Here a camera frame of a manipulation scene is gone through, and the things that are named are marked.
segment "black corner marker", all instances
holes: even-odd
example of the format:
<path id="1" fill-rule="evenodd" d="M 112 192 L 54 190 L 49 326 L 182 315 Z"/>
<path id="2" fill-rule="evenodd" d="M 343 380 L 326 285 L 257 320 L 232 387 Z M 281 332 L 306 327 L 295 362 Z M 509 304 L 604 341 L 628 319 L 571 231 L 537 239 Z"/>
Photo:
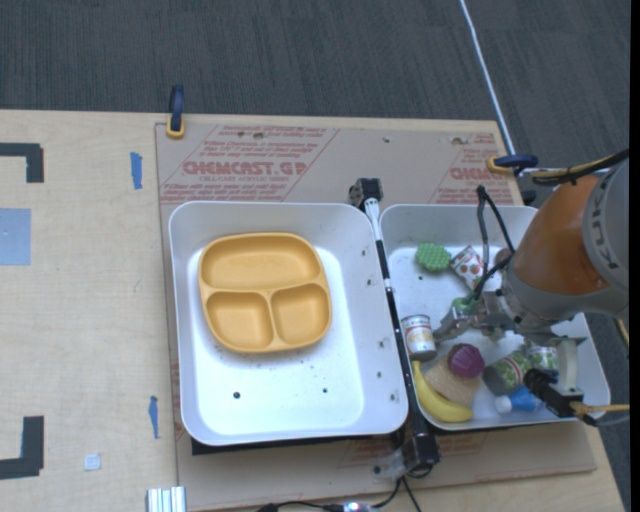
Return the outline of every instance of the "black corner marker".
<path id="1" fill-rule="evenodd" d="M 44 416 L 22 419 L 20 457 L 0 460 L 0 480 L 38 476 L 44 468 Z"/>
<path id="2" fill-rule="evenodd" d="M 23 156 L 27 160 L 27 183 L 44 183 L 44 158 L 40 144 L 0 142 L 0 156 Z"/>

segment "orange divided tray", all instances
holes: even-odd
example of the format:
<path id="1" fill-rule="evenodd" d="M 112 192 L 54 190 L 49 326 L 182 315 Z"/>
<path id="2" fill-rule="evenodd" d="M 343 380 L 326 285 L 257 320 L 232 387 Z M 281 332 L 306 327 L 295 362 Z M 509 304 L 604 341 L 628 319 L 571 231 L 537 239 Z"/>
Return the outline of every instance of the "orange divided tray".
<path id="1" fill-rule="evenodd" d="M 245 233 L 207 245 L 200 297 L 214 337 L 235 352 L 273 352 L 318 342 L 331 325 L 322 261 L 291 233 Z"/>

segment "white bottle cap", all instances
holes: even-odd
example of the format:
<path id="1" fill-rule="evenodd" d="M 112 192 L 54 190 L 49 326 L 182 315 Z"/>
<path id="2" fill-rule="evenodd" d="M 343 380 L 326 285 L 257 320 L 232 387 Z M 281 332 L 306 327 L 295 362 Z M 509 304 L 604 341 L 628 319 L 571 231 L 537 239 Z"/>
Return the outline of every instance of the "white bottle cap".
<path id="1" fill-rule="evenodd" d="M 496 411 L 500 414 L 507 414 L 511 412 L 513 406 L 511 405 L 511 400 L 509 400 L 508 396 L 499 396 L 496 398 Z"/>

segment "blue paper square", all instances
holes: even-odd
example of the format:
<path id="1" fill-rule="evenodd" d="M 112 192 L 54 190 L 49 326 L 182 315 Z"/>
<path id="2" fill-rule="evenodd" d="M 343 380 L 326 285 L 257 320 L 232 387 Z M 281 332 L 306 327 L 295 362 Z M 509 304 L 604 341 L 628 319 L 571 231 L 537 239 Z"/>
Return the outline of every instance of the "blue paper square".
<path id="1" fill-rule="evenodd" d="M 31 265 L 31 210 L 0 208 L 0 265 Z"/>

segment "yellow banana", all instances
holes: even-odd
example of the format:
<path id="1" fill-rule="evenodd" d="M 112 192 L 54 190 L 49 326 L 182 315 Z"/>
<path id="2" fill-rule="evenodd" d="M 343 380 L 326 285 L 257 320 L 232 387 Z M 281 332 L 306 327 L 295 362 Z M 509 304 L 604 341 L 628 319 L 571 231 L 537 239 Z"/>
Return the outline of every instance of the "yellow banana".
<path id="1" fill-rule="evenodd" d="M 473 411 L 469 407 L 446 399 L 431 387 L 420 371 L 419 361 L 412 361 L 411 365 L 418 402 L 429 414 L 445 423 L 462 423 L 471 419 Z"/>

